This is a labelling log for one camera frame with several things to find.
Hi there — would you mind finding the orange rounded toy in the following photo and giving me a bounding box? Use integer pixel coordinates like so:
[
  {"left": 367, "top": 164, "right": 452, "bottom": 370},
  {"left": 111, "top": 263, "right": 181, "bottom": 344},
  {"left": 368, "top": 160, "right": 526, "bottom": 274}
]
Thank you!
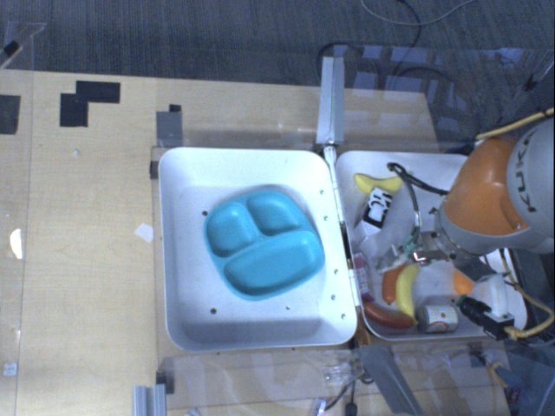
[{"left": 452, "top": 270, "right": 475, "bottom": 296}]

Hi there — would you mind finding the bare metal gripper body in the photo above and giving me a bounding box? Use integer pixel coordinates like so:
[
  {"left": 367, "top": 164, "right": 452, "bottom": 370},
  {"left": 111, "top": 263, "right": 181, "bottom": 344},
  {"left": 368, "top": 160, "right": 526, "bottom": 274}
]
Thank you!
[{"left": 408, "top": 230, "right": 461, "bottom": 268}]

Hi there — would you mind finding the yellow banana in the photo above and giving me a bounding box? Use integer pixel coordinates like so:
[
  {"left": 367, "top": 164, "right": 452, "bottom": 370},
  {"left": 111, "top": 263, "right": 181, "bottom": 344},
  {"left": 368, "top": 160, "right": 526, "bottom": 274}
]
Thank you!
[
  {"left": 353, "top": 172, "right": 405, "bottom": 195},
  {"left": 395, "top": 263, "right": 421, "bottom": 327}
]

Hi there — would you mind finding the pink and white packet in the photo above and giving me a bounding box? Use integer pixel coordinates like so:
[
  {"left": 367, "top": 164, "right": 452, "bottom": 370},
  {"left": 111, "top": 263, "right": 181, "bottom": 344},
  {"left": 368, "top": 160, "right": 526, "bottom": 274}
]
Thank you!
[{"left": 352, "top": 252, "right": 375, "bottom": 302}]

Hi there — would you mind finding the red sausage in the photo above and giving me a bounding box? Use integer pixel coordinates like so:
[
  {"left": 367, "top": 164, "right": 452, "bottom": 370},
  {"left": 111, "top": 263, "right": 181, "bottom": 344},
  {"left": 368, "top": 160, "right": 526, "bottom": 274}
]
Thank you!
[{"left": 362, "top": 301, "right": 416, "bottom": 330}]

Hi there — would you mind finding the white and orange can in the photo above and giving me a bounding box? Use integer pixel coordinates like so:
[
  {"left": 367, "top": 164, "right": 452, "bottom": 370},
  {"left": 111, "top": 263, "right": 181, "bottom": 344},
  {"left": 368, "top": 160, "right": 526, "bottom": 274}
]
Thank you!
[{"left": 417, "top": 304, "right": 460, "bottom": 335}]

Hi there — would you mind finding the thin black and white rod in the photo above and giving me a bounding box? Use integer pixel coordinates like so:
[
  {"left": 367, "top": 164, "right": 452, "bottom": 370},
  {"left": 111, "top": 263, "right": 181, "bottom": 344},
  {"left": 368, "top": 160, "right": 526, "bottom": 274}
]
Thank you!
[{"left": 323, "top": 144, "right": 362, "bottom": 308}]

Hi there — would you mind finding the orange carrot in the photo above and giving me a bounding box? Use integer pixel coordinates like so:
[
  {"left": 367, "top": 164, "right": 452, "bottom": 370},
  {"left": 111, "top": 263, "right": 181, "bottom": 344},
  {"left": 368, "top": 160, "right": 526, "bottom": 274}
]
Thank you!
[{"left": 381, "top": 264, "right": 407, "bottom": 307}]

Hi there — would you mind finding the black cylinder on white bracket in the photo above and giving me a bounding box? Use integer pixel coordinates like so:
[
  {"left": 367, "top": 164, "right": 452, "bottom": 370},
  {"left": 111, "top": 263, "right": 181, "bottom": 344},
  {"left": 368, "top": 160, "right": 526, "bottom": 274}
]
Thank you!
[{"left": 458, "top": 273, "right": 517, "bottom": 341}]

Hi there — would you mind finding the black and white carton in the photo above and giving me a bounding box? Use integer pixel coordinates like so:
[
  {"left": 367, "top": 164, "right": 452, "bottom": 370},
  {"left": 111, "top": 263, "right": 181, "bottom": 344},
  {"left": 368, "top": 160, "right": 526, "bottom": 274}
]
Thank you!
[{"left": 361, "top": 186, "right": 395, "bottom": 230}]

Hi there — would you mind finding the blue divided plate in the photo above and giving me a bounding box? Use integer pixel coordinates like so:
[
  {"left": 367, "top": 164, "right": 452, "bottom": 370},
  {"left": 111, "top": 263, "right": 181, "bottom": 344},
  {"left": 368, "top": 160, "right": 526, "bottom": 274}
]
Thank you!
[{"left": 203, "top": 189, "right": 327, "bottom": 302}]

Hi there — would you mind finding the white plastic tray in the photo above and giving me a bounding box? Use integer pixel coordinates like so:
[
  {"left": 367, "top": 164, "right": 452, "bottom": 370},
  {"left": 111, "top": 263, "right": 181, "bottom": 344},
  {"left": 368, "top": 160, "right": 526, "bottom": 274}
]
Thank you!
[
  {"left": 335, "top": 150, "right": 531, "bottom": 342},
  {"left": 157, "top": 146, "right": 359, "bottom": 354}
]

